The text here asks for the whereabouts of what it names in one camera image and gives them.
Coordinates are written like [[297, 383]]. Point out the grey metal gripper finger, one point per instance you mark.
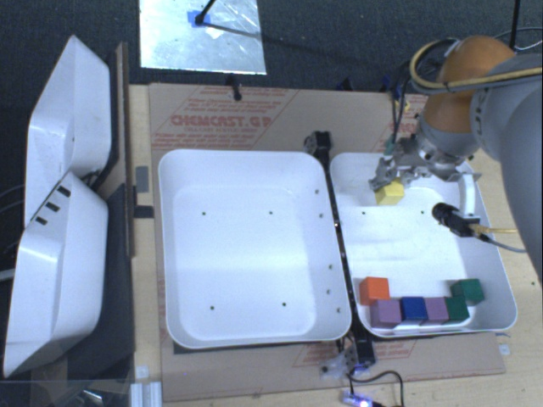
[[409, 176], [384, 176]]

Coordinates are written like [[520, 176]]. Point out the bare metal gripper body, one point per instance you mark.
[[418, 155]]

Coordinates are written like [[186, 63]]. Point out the yellow cube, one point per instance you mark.
[[392, 194]]

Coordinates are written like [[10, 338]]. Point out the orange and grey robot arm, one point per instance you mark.
[[509, 117]]

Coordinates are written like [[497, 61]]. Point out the thin black rod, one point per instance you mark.
[[339, 231]]

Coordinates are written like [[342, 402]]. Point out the white plastic tray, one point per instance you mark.
[[246, 252], [407, 248]]

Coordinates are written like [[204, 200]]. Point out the orange cube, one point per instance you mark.
[[374, 290]]

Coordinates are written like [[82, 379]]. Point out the green cube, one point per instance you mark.
[[457, 308], [468, 291]]

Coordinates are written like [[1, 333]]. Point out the blue cube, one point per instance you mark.
[[413, 308]]

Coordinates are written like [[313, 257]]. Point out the purple cube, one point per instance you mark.
[[386, 313], [437, 310]]

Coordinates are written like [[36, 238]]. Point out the brown cardboard board red print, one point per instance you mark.
[[237, 117]]

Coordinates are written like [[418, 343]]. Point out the black cylinder on white bracket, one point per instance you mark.
[[456, 221]]

